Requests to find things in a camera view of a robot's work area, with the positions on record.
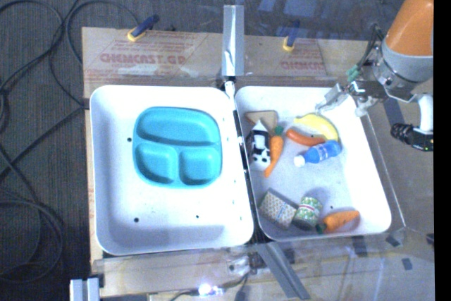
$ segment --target blue divided tray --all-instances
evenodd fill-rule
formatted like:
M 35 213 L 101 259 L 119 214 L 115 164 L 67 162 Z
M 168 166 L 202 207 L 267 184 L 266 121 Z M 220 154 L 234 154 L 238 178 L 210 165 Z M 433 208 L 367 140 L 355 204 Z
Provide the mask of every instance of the blue divided tray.
M 146 109 L 136 120 L 132 149 L 136 171 L 151 184 L 188 188 L 207 185 L 221 173 L 218 124 L 196 109 Z

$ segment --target small box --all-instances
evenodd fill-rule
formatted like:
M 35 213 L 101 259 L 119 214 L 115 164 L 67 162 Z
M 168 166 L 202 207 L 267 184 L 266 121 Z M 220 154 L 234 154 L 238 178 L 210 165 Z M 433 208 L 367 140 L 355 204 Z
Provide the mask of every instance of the small box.
M 278 227 L 287 229 L 295 216 L 296 208 L 268 190 L 261 201 L 259 212 Z

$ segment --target bottle cap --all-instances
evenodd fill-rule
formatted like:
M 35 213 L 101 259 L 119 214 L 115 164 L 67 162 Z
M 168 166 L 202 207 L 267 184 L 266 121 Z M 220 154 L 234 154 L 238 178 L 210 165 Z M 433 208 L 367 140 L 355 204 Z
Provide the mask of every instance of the bottle cap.
M 295 162 L 295 166 L 296 167 L 302 167 L 303 165 L 305 165 L 305 158 L 302 155 L 298 155 L 296 156 L 293 161 Z

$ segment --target green can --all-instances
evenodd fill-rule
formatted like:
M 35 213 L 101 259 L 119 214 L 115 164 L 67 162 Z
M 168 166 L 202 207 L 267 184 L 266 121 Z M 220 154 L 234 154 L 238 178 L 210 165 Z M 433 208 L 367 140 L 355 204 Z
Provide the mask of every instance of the green can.
M 318 223 L 319 214 L 323 209 L 320 201 L 313 197 L 303 197 L 296 210 L 292 223 L 305 231 L 312 231 Z

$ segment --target white sink basin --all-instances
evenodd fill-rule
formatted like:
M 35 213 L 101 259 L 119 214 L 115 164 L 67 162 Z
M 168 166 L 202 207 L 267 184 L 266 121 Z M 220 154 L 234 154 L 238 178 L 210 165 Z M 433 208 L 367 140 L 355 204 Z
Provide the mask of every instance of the white sink basin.
M 222 150 L 217 179 L 174 187 L 180 180 L 165 185 L 146 180 L 137 171 L 136 121 L 143 111 L 159 106 L 203 111 L 216 121 Z M 93 93 L 90 113 L 96 235 L 105 252 L 232 247 L 251 238 L 253 220 L 237 131 L 223 92 L 210 87 L 107 85 Z
M 295 125 L 294 118 L 312 113 L 330 88 L 318 87 L 243 87 L 237 91 L 237 110 L 245 136 L 252 125 L 245 120 L 248 111 L 276 110 L 279 124 L 285 129 Z M 324 113 L 337 128 L 342 152 L 319 164 L 306 164 L 298 168 L 293 158 L 307 150 L 306 146 L 285 140 L 278 165 L 268 178 L 262 172 L 251 171 L 252 189 L 258 206 L 268 189 L 284 196 L 294 207 L 301 197 L 313 195 L 321 201 L 323 209 L 319 219 L 333 211 L 356 209 L 358 223 L 350 223 L 334 233 L 319 235 L 291 225 L 280 229 L 258 215 L 265 234 L 273 240 L 287 241 L 300 238 L 332 238 L 338 236 L 382 233 L 391 224 L 390 207 L 381 184 L 376 165 L 366 139 L 362 121 L 354 114 L 356 105 L 348 97 L 339 107 Z

